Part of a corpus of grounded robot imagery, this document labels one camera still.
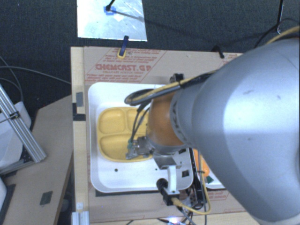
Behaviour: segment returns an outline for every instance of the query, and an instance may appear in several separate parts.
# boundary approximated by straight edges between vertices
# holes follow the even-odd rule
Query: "aluminum foil sheet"
[[[147,41],[142,0],[77,0],[77,26],[80,38]]]

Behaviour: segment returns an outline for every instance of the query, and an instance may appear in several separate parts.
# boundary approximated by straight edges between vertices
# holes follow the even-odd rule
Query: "wooden board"
[[[71,96],[38,111],[33,135],[47,157],[4,179],[16,184],[4,225],[57,224],[72,166]],[[50,203],[43,206],[43,193],[51,192]]]

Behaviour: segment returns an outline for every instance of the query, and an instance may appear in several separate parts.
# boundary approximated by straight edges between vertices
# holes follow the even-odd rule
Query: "cardboard sheet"
[[[239,53],[183,52],[147,49],[128,49],[125,59],[117,58],[118,48],[85,47],[84,93],[86,132],[89,134],[87,91],[97,82],[166,84],[174,73],[186,78],[222,67]],[[159,193],[137,193],[99,196],[90,182],[90,140],[87,135],[88,193],[90,222],[122,221],[131,219],[180,216],[174,206],[166,206]],[[213,213],[245,211],[225,189],[209,191]]]

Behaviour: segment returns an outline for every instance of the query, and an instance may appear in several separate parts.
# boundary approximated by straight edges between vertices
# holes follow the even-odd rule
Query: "yellow plate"
[[[132,134],[132,127],[136,116],[136,108],[132,107],[112,107],[105,109],[98,117],[97,140],[101,154],[114,162],[139,162],[150,159],[138,156],[131,160],[126,160],[128,140]],[[146,124],[148,114],[144,117],[135,139],[146,135]]]

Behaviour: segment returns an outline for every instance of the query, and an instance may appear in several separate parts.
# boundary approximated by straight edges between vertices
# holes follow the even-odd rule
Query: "gray carpet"
[[[276,24],[280,0],[142,0],[148,42],[129,47],[225,52],[253,48]],[[299,22],[300,0],[284,1],[283,18]],[[71,46],[120,46],[120,41],[78,38],[76,0],[0,0],[0,55],[11,66],[35,69],[70,81]],[[294,26],[284,22],[282,29]],[[34,118],[38,108],[70,94],[70,86],[16,71],[24,102]],[[0,78],[14,81],[8,71]],[[11,99],[18,91],[1,81]]]

